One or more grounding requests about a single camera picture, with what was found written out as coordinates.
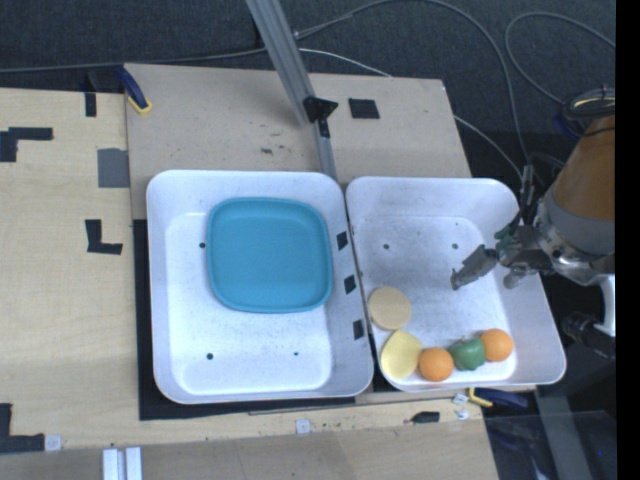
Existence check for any yellow lemon slice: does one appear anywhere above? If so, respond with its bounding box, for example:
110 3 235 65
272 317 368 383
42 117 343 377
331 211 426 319
379 329 425 382

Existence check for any white plastic tray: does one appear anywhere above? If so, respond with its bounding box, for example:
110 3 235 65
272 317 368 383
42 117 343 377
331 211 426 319
344 175 568 394
145 169 376 406

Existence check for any beige round biscuit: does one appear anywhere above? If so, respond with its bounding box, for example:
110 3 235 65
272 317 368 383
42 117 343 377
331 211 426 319
367 286 413 332

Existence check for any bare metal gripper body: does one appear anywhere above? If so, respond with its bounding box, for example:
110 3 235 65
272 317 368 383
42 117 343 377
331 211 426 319
496 212 616 286

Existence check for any blue plate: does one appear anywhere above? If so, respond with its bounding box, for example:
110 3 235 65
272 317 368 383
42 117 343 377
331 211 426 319
205 196 335 315

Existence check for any green pepper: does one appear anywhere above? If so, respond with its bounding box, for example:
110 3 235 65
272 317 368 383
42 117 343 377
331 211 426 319
447 336 487 372

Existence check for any orange fruit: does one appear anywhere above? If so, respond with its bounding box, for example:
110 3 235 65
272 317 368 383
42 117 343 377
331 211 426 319
479 328 515 363
417 346 456 383

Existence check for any pale wood board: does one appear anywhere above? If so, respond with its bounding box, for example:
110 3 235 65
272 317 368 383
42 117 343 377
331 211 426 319
122 62 487 443

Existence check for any black cylinder on white bracket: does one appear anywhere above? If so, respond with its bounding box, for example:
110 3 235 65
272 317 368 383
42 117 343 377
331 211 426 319
559 272 617 360

